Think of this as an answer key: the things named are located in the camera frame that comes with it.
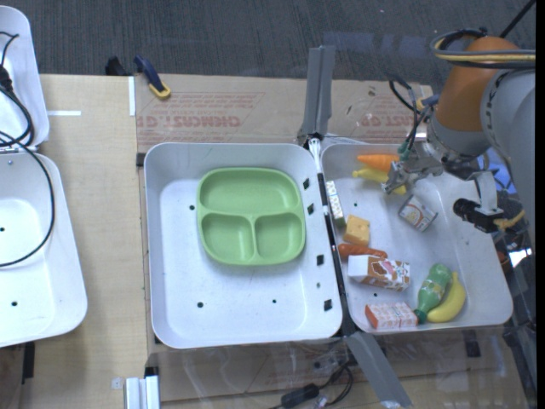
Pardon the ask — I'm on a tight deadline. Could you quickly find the black block with wires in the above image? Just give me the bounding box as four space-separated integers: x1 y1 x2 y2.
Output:
280 383 321 409

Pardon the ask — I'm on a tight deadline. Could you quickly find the orange and white box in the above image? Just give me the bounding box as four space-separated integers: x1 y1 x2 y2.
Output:
364 301 420 331

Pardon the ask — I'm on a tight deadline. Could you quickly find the black cylinder on white bracket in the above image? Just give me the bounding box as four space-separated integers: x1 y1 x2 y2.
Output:
452 170 506 234

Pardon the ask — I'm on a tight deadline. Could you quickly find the thin black and white rod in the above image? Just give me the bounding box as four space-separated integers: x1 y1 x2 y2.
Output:
307 136 348 302

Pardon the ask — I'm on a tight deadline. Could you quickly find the green divided plate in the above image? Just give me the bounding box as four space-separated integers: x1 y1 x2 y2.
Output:
196 166 307 267

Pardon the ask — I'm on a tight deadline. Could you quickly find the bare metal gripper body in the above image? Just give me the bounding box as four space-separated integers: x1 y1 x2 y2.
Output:
390 140 446 186

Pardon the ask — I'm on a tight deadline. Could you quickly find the small white and green carton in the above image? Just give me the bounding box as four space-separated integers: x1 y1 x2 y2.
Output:
324 180 347 229

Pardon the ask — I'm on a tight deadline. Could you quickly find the orange sausage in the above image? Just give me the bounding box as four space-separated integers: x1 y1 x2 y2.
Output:
337 242 389 261

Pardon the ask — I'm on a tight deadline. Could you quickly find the green bottle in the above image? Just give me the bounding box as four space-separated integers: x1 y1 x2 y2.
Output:
413 262 454 325

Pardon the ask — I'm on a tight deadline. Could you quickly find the white and orange carton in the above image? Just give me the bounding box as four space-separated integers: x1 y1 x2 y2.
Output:
347 254 412 293

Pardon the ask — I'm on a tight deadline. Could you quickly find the orange carrot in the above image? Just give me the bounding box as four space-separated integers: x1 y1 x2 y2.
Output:
356 153 402 174

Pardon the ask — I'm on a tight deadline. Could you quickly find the white can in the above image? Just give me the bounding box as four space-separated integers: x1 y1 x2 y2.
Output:
398 194 439 233

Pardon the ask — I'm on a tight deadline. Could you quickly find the white plastic tray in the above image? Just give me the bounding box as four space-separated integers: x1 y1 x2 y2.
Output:
143 141 344 350
319 142 515 337

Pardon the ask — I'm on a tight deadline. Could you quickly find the yellow banana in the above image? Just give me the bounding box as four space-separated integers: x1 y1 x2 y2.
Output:
426 271 468 325

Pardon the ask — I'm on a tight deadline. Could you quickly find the brown cardboard board red print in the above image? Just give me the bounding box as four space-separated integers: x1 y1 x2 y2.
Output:
135 73 514 402

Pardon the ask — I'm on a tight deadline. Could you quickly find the yellow cheese wedge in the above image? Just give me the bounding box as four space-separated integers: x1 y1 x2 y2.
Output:
342 214 372 248

